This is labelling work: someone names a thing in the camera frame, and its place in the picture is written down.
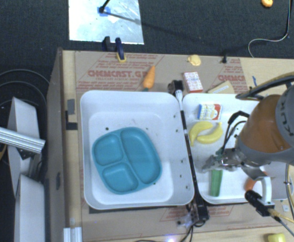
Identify orange sausage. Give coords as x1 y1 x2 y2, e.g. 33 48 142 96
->
244 171 268 192

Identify red and white carton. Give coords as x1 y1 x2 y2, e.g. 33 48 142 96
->
183 71 204 94

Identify brown cardboard board red print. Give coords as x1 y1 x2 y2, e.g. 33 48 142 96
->
74 50 294 236

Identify green cucumber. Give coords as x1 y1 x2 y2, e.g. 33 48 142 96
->
209 169 224 197

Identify yellow biscuit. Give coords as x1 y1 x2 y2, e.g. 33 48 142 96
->
187 54 202 67

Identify yellow banana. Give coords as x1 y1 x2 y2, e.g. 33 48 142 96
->
196 122 224 145
188 120 214 147

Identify black cylinder on white bracket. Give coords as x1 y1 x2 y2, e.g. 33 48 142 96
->
244 175 276 217

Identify thin black and white rod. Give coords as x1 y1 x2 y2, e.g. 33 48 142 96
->
176 89 201 207

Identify blue divided plate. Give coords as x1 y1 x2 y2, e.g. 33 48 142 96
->
91 127 163 195

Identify yellow-green rounded block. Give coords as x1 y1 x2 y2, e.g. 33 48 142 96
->
267 232 285 242

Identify orange carrot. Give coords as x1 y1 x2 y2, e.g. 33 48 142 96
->
141 65 156 92

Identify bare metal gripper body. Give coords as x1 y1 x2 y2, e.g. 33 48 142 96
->
217 148 244 172

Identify white plastic tray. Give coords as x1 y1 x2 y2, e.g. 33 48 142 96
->
80 89 195 210
181 92 294 205

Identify brown flat packet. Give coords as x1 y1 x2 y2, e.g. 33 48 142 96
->
207 80 236 95

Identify blue red white carton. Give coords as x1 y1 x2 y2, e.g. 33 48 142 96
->
196 103 224 121

